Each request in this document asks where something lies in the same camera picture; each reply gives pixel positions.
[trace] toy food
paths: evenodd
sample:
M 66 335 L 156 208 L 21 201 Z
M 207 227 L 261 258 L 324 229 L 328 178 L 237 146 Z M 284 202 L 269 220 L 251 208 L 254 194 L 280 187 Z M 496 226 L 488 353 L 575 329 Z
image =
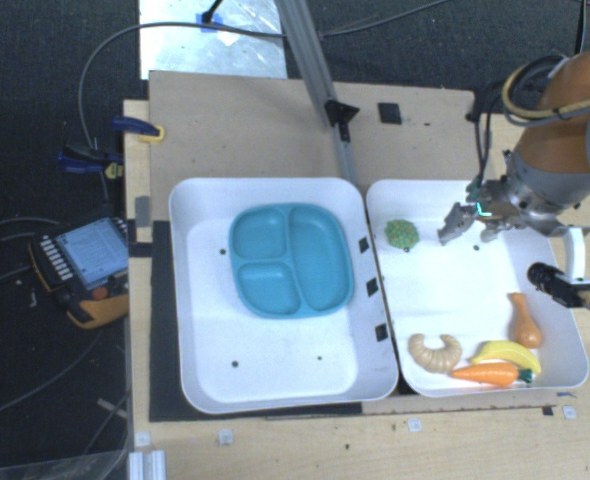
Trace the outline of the toy food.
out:
M 417 228 L 407 220 L 389 220 L 384 232 L 388 243 L 398 249 L 410 249 L 419 242 Z
M 431 373 L 446 373 L 453 369 L 462 357 L 462 347 L 449 334 L 440 336 L 444 347 L 433 350 L 424 345 L 423 334 L 413 334 L 408 340 L 408 351 L 415 362 Z
M 510 293 L 508 298 L 516 312 L 513 338 L 526 348 L 538 348 L 542 344 L 542 333 L 528 312 L 526 296 L 523 293 Z
M 504 359 L 522 368 L 528 368 L 533 373 L 541 373 L 542 366 L 535 355 L 523 345 L 509 340 L 489 341 L 482 347 L 471 363 L 479 364 L 487 359 Z
M 450 375 L 456 379 L 484 382 L 495 386 L 508 386 L 517 379 L 527 383 L 533 381 L 533 372 L 518 370 L 511 363 L 484 363 L 467 366 L 453 370 Z

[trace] blue divided plate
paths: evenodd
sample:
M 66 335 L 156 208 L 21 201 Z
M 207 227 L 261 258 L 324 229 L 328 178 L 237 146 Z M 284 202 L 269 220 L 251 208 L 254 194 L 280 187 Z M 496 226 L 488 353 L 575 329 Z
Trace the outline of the blue divided plate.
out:
M 279 204 L 239 214 L 229 232 L 237 293 L 269 318 L 320 316 L 353 296 L 353 269 L 342 228 L 327 210 Z

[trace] yellow clamp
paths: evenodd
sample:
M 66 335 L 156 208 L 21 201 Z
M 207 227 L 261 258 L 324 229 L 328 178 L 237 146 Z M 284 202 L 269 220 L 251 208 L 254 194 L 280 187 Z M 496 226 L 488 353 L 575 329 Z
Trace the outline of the yellow clamp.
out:
M 166 131 L 161 126 L 155 125 L 155 128 L 157 128 L 159 130 L 159 135 L 157 135 L 157 136 L 155 136 L 155 135 L 138 135 L 137 138 L 139 140 L 141 140 L 142 142 L 149 142 L 149 143 L 162 142 L 164 140 L 164 137 L 166 136 Z
M 124 166 L 116 162 L 110 163 L 106 169 L 104 169 L 104 174 L 109 180 L 122 178 L 124 176 Z

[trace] black clamp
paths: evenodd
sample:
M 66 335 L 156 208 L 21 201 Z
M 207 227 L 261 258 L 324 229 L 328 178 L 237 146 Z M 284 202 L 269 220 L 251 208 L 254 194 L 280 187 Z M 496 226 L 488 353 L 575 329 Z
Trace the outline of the black clamp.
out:
M 331 126 L 339 125 L 339 137 L 342 142 L 350 142 L 351 135 L 348 131 L 348 123 L 359 112 L 359 108 L 352 107 L 346 103 L 335 100 L 328 100 L 324 105 L 326 117 Z

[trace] banana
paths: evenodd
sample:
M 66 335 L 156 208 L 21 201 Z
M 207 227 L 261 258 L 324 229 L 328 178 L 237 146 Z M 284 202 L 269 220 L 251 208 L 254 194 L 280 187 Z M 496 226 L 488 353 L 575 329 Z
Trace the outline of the banana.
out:
M 514 341 L 489 341 L 482 347 L 481 352 L 471 359 L 471 363 L 478 364 L 487 359 L 504 359 L 521 368 L 528 368 L 533 373 L 542 372 L 542 366 L 537 357 L 526 347 Z

